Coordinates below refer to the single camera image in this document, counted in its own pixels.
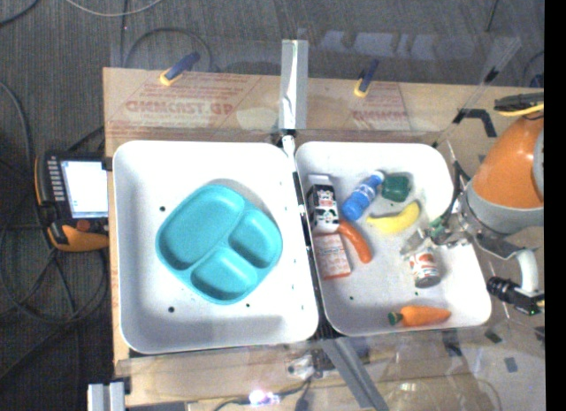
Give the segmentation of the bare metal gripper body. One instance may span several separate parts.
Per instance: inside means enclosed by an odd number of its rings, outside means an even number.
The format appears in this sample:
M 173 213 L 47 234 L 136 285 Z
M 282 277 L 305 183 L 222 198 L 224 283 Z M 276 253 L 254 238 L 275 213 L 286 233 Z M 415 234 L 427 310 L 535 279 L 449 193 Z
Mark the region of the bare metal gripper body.
M 437 247 L 455 247 L 471 243 L 478 234 L 478 220 L 463 203 L 454 204 L 434 219 L 426 230 Z

